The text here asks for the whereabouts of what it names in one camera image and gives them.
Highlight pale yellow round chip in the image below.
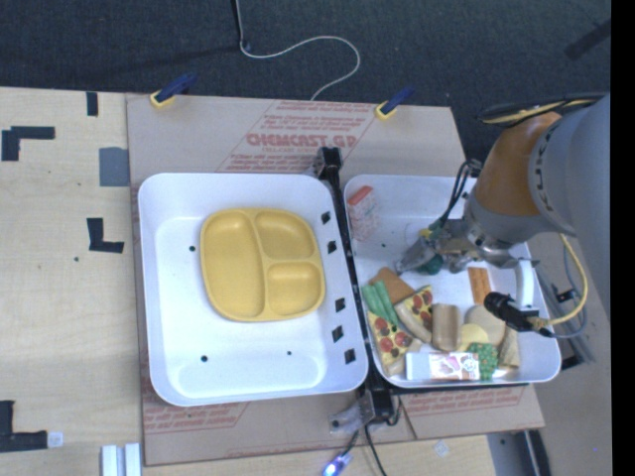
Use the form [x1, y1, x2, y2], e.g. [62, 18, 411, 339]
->
[457, 323, 490, 352]

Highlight green bean pods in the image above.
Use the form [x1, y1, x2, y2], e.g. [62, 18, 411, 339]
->
[360, 280, 400, 329]

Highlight orange flat packet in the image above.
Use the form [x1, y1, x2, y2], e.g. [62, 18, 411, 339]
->
[467, 267, 494, 306]

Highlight black block with thin wires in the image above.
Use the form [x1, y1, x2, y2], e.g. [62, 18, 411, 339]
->
[314, 146, 344, 180]
[364, 387, 399, 424]

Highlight brown cardboard board red print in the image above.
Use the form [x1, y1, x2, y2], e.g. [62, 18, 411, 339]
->
[124, 92, 546, 468]

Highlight white and orange long carton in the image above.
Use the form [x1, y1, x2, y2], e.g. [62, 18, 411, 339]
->
[405, 351, 482, 382]

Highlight brown square biscuit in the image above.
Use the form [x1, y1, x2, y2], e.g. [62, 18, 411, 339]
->
[367, 266, 417, 306]

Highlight tan sandwich wedge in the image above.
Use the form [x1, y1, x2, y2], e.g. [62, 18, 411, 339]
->
[496, 324, 522, 372]

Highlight green lump with orange dots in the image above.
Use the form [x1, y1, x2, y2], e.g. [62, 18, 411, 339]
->
[466, 341, 500, 383]

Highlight dark green broccoli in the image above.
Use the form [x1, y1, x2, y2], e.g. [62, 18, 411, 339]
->
[415, 253, 445, 275]

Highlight beige round bread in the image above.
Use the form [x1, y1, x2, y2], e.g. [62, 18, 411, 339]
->
[463, 304, 508, 347]

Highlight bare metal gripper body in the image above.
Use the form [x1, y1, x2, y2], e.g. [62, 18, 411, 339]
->
[420, 218, 541, 273]

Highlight thin black rod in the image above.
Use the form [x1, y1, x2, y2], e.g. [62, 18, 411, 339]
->
[325, 166, 386, 406]

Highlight yellow divided plate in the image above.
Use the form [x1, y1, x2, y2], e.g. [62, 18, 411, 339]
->
[199, 207, 326, 323]

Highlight orange and white upright carton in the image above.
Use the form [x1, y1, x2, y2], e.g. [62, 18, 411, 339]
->
[345, 184, 381, 243]

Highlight small pizza slice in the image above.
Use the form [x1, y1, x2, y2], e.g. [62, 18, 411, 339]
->
[393, 285, 436, 344]

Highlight brown hot dog bun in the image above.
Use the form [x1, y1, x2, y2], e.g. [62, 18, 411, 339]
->
[430, 302, 464, 353]

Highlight large pizza slice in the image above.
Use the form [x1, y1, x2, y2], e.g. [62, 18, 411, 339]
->
[366, 309, 424, 379]

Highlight white plastic tray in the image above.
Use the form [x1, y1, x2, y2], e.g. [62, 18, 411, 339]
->
[137, 172, 370, 408]
[342, 174, 563, 390]

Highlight black cylinder on white bracket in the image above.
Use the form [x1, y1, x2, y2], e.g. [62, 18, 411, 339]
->
[483, 258, 542, 335]

